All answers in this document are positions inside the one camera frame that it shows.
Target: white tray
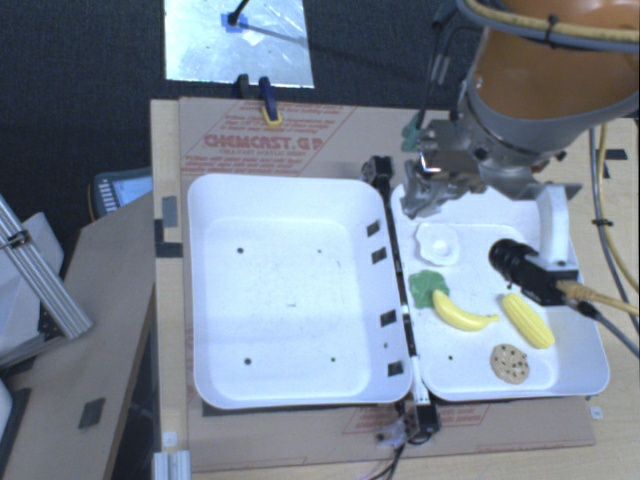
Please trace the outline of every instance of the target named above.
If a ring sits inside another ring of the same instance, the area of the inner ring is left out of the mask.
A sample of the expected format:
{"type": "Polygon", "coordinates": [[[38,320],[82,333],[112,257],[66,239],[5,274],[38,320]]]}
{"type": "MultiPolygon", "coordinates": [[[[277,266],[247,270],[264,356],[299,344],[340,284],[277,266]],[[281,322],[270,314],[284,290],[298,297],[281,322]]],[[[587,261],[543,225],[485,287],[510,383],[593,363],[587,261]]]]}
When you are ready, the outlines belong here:
{"type": "Polygon", "coordinates": [[[188,216],[194,374],[206,402],[238,409],[406,394],[410,362],[374,189],[211,174],[190,187],[188,216]]]}
{"type": "Polygon", "coordinates": [[[528,302],[547,322],[556,344],[546,350],[529,345],[503,313],[499,304],[509,292],[507,282],[488,261],[491,246],[511,238],[539,250],[540,230],[536,203],[508,200],[492,189],[469,194],[442,206],[427,219],[408,219],[400,207],[402,186],[392,197],[405,282],[424,269],[441,273],[452,300],[478,314],[498,314],[500,320],[479,332],[455,329],[433,309],[409,308],[420,373],[435,395],[450,401],[491,400],[568,395],[593,395],[609,381],[609,366],[596,323],[568,307],[542,308],[528,302]],[[428,263],[420,254],[416,233],[421,226],[445,226],[457,236],[459,254],[452,265],[428,263]],[[528,356],[529,378],[520,385],[507,384],[493,373],[489,356],[501,343],[515,345],[528,356]]]}

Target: black carpet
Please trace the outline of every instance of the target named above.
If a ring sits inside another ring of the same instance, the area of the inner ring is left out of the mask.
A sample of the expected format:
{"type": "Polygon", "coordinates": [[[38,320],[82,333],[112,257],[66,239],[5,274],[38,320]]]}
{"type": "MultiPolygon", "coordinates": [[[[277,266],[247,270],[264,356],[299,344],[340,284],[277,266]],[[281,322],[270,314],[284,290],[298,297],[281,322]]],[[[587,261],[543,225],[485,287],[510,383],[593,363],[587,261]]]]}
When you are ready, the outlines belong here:
{"type": "MultiPolygon", "coordinates": [[[[277,97],[417,108],[442,1],[303,0],[316,88],[277,97]]],[[[44,211],[65,248],[89,221],[94,175],[150,164],[151,99],[229,96],[165,80],[163,12],[163,0],[0,0],[0,194],[20,218],[44,211]]],[[[449,81],[469,41],[454,45],[449,81]]],[[[456,96],[451,83],[431,106],[456,96]]]]}

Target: metal plate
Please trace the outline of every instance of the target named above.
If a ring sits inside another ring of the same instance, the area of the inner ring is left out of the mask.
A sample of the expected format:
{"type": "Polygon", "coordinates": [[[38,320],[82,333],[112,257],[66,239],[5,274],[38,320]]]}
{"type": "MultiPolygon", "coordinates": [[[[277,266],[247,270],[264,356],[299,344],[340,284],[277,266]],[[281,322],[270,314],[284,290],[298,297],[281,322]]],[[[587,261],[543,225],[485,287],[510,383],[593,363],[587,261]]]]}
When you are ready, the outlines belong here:
{"type": "Polygon", "coordinates": [[[313,88],[302,0],[251,0],[239,27],[224,17],[241,0],[165,0],[169,80],[233,83],[247,73],[280,87],[313,88]]]}

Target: cable tie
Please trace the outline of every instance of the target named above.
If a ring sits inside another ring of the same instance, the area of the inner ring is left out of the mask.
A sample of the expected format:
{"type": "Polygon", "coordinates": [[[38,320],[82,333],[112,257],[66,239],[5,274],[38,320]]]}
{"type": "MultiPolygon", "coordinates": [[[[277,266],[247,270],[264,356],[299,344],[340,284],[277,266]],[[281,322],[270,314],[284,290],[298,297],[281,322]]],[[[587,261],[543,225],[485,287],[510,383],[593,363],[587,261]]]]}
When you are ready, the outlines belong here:
{"type": "Polygon", "coordinates": [[[610,221],[609,219],[593,219],[591,221],[591,224],[593,224],[594,226],[598,226],[598,227],[602,227],[602,226],[612,226],[613,227],[613,222],[610,221]]]}
{"type": "Polygon", "coordinates": [[[549,17],[547,18],[547,21],[549,22],[549,26],[547,27],[547,30],[544,33],[543,43],[549,45],[551,48],[553,48],[555,50],[557,45],[554,42],[552,42],[549,39],[549,37],[551,36],[551,32],[553,31],[553,27],[555,27],[560,20],[558,19],[558,17],[555,14],[549,14],[549,17]]]}

